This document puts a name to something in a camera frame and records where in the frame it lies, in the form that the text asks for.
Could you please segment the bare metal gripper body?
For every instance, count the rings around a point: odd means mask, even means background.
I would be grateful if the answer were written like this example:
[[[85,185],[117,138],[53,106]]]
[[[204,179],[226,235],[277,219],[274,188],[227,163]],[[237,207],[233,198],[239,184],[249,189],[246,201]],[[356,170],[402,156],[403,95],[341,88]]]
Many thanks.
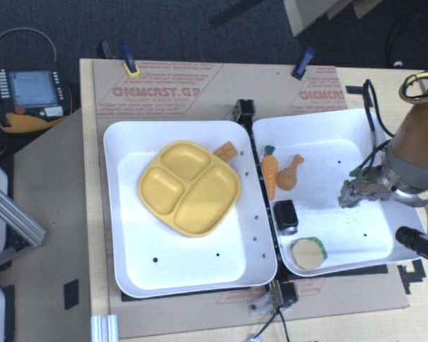
[[[360,202],[402,198],[402,192],[399,191],[402,182],[390,166],[378,165],[367,169],[357,167],[349,176],[351,179],[348,181],[355,186]]]

